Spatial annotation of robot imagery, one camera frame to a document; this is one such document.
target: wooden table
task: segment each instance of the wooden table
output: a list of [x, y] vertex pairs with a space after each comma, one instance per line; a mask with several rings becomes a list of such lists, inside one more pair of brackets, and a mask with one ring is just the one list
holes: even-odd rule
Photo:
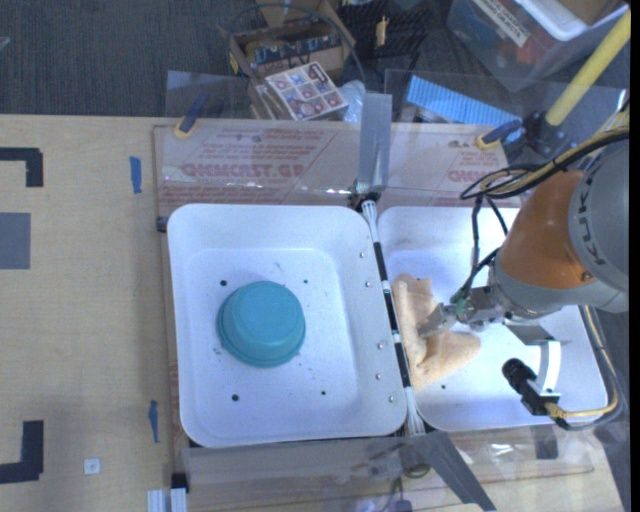
[[[167, 124], [0, 117], [0, 147], [44, 155], [43, 187], [25, 186], [24, 163], [0, 162], [0, 214], [29, 214], [31, 240], [28, 269], [0, 269], [0, 463], [21, 460], [23, 422], [44, 422], [44, 471], [37, 481], [0, 485], [0, 510], [144, 510], [148, 490], [170, 486], [152, 133]], [[140, 193], [131, 157], [141, 164]], [[604, 452], [595, 440], [584, 446], [590, 472], [487, 484], [487, 492], [500, 510], [622, 510]], [[95, 458], [99, 473], [85, 474], [85, 461]], [[421, 493], [410, 499], [417, 510]]]

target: gray square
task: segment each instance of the gray square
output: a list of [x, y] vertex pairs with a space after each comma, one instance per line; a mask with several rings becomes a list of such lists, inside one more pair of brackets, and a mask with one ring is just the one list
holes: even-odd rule
[[31, 214], [0, 213], [0, 269], [31, 267]]

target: tan towel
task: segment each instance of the tan towel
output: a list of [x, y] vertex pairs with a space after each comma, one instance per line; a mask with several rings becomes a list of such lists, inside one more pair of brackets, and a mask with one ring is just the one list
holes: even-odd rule
[[417, 391], [461, 368], [480, 352], [473, 334], [445, 331], [423, 339], [424, 324], [438, 302], [431, 293], [431, 279], [400, 274], [391, 285], [402, 343], [409, 360], [409, 375]]

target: blue round object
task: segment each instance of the blue round object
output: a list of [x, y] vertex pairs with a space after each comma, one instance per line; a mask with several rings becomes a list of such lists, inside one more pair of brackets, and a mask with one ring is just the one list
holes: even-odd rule
[[261, 368], [291, 360], [305, 335], [300, 301], [271, 281], [256, 281], [229, 295], [218, 311], [217, 327], [225, 349]]

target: yellow pole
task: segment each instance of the yellow pole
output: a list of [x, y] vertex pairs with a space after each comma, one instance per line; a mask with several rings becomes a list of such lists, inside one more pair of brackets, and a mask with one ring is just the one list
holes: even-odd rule
[[545, 115], [547, 123], [551, 126], [562, 124], [630, 37], [631, 9], [628, 8], [549, 109]]

